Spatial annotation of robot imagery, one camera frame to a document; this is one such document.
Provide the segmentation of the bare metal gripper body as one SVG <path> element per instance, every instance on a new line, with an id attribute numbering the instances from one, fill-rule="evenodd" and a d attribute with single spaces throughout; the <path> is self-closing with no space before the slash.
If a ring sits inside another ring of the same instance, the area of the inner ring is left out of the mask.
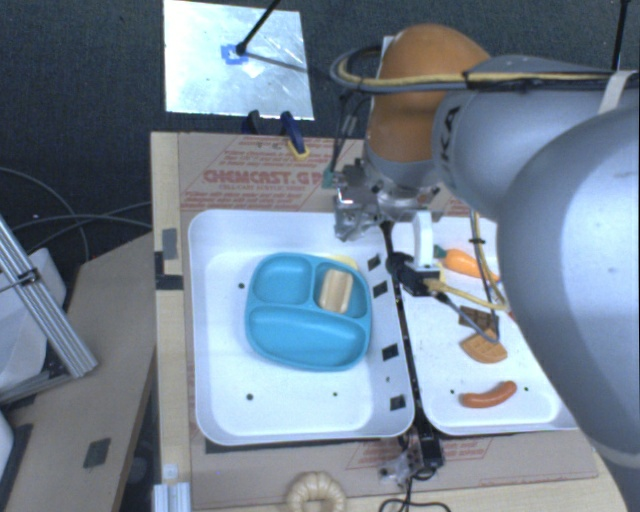
<path id="1" fill-rule="evenodd" d="M 336 220 L 409 221 L 430 202 L 438 183 L 432 160 L 357 159 L 336 176 Z"/>

